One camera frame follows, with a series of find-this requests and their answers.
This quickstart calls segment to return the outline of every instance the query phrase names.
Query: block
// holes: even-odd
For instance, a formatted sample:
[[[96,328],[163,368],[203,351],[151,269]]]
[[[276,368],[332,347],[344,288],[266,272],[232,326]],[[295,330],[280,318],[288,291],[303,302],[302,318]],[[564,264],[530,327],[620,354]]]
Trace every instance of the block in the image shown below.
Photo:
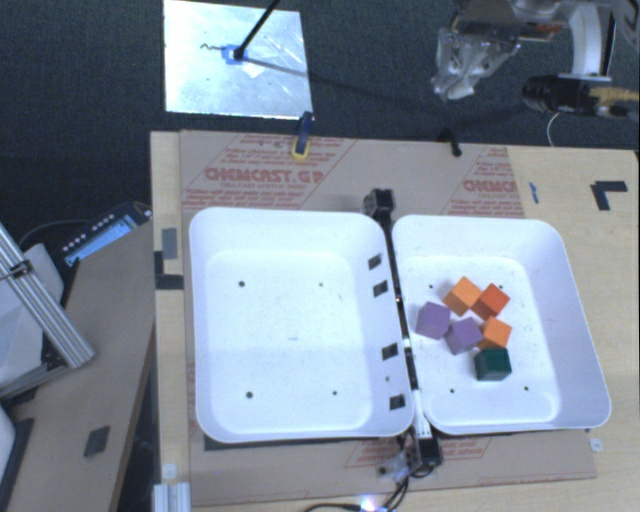
[[[473,318],[465,318],[454,322],[449,331],[444,335],[453,355],[458,355],[469,350],[482,341],[482,333]]]
[[[482,295],[482,290],[463,277],[442,299],[442,302],[456,315],[462,316],[478,301],[480,295]]]
[[[498,316],[507,302],[509,302],[509,296],[491,283],[471,310],[483,320],[487,320],[490,316]]]
[[[511,373],[511,361],[506,348],[486,348],[476,354],[473,363],[478,380],[499,381]]]
[[[446,306],[427,302],[418,312],[416,332],[427,338],[438,340],[449,330],[451,310]]]
[[[482,327],[482,341],[478,348],[507,348],[511,326],[490,316]]]

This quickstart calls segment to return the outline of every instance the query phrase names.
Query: dark green cube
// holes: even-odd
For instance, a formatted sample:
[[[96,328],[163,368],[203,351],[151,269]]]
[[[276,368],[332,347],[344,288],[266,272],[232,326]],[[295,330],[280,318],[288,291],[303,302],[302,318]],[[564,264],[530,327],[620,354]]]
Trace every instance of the dark green cube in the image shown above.
[[[511,373],[506,348],[486,348],[473,358],[478,380],[502,380]]]

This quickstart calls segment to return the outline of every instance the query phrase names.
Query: purple block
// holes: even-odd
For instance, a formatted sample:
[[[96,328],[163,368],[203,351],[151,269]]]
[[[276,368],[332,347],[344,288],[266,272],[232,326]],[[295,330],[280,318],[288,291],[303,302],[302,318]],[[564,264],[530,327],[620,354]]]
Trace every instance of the purple block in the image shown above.
[[[416,332],[438,340],[449,330],[451,310],[446,306],[427,302],[418,312]]]
[[[473,318],[466,318],[459,322],[454,322],[445,335],[449,348],[453,355],[458,355],[482,341],[482,333]]]

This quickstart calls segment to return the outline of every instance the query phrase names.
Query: white tray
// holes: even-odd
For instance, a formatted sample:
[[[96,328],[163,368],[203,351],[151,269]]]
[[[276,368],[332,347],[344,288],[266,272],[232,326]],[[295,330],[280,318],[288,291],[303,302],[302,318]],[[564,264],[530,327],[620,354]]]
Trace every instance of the white tray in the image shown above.
[[[432,425],[455,435],[590,428],[607,420],[609,395],[564,244],[551,226],[412,215],[398,220],[393,241]],[[502,381],[476,379],[478,349],[453,356],[444,340],[413,330],[418,309],[441,301],[462,276],[481,289],[500,285],[511,297],[498,317],[513,327],[507,345],[513,371]]]
[[[435,427],[462,435],[606,421],[609,396],[555,230],[408,216],[393,239],[421,405]],[[414,405],[398,309],[372,219],[210,208],[191,222],[190,249],[196,413],[208,436],[237,443],[408,428]],[[444,340],[413,332],[422,304],[440,301],[463,275],[511,297],[500,314],[513,326],[513,373],[503,381],[477,381],[477,349],[453,356]]]
[[[191,222],[190,240],[196,413],[207,435],[379,437],[409,426],[385,238],[372,219],[211,208]],[[374,296],[381,283],[388,291]]]

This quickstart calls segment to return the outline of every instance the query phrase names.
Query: orange cube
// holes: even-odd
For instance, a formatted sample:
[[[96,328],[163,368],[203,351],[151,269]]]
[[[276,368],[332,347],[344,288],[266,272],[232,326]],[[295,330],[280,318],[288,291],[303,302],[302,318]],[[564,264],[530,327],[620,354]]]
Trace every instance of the orange cube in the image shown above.
[[[511,326],[495,317],[489,317],[482,328],[482,341],[478,348],[507,348]]]
[[[463,277],[442,299],[442,302],[456,315],[462,316],[478,301],[481,295],[482,290]]]
[[[507,302],[509,302],[509,296],[491,283],[471,309],[480,318],[487,320],[490,316],[497,316]]]

